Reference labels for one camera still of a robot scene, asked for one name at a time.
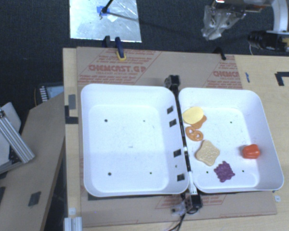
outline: wooden board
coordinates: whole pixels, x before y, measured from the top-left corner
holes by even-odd
[[[63,155],[63,94],[30,110],[22,133],[35,158],[0,180],[0,231],[43,231]],[[39,202],[28,206],[33,193]]]
[[[67,72],[75,72],[72,66],[76,61],[76,49],[65,49],[65,59],[67,62]],[[182,225],[182,230],[289,230],[289,77],[284,77],[284,86],[279,86],[275,77],[277,72],[289,72],[289,57],[268,57],[268,56],[235,56],[236,64],[240,74],[242,86],[256,92],[262,102],[275,142],[276,151],[285,176],[285,184],[281,190],[274,193],[281,198],[281,202],[276,203],[277,215],[260,216],[260,217],[238,217],[237,218],[220,218],[209,220],[186,221]],[[71,93],[77,93],[77,84],[69,83]],[[77,125],[68,125],[66,135],[69,136],[69,126],[73,127],[70,131],[77,131]],[[79,177],[76,178],[76,171],[79,170],[76,144],[72,144],[67,153],[67,168],[72,175],[67,175],[70,192],[68,192],[68,207],[76,208],[79,216],[80,212],[80,195],[79,195]],[[142,230],[167,230],[175,223],[149,223],[137,225],[119,225],[108,227],[84,228],[85,231],[142,231]]]

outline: toy bread slice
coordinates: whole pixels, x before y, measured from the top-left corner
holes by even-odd
[[[210,141],[204,140],[200,149],[196,152],[195,157],[206,165],[212,166],[219,154],[219,149],[217,149]]]

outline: white plastic tray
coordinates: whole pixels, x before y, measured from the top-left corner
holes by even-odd
[[[284,182],[260,98],[248,90],[186,88],[182,113],[203,109],[199,129],[220,150],[215,164],[195,158],[201,142],[186,138],[192,180],[205,193],[279,189]],[[98,197],[177,194],[188,186],[174,95],[163,87],[90,84],[81,91],[84,185]],[[261,155],[245,159],[242,149],[257,144]],[[235,173],[220,182],[214,169],[223,161]]]
[[[185,88],[179,94],[182,113],[190,107],[203,109],[207,121],[199,129],[204,140],[220,150],[213,166],[195,158],[201,142],[186,138],[193,181],[205,193],[276,190],[284,178],[276,155],[261,100],[249,90]],[[242,149],[257,144],[261,155],[245,159]],[[230,180],[220,182],[213,171],[223,161],[235,173]]]
[[[105,197],[186,190],[183,143],[171,91],[90,84],[81,91],[81,111],[84,185],[90,194]]]

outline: orange pretzel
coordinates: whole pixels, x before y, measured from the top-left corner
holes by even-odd
[[[185,133],[189,139],[193,141],[201,141],[203,140],[203,133],[199,130],[196,130],[194,127],[187,127],[185,128]]]

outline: black cable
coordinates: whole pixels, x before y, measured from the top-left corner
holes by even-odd
[[[181,221],[180,221],[179,226],[178,226],[178,229],[176,231],[180,230],[184,217],[185,217],[185,214],[182,216]]]
[[[108,7],[111,5],[112,1],[113,1],[113,0],[109,0],[108,4],[101,10],[101,14],[107,12],[107,9],[108,9]]]
[[[171,229],[169,229],[169,230],[167,230],[167,231],[173,231],[173,230],[175,230],[176,228],[177,228],[176,231],[179,231],[180,228],[181,228],[181,225],[182,225],[182,222],[183,222],[184,217],[185,217],[185,214],[183,214],[183,215],[181,216],[181,219],[180,219],[180,221],[179,221],[179,223],[178,223],[177,225],[175,225],[173,228],[171,228]]]
[[[192,214],[195,214],[197,211],[198,211],[198,209],[195,209],[195,210],[191,209],[191,210],[187,211],[187,214],[192,215]]]

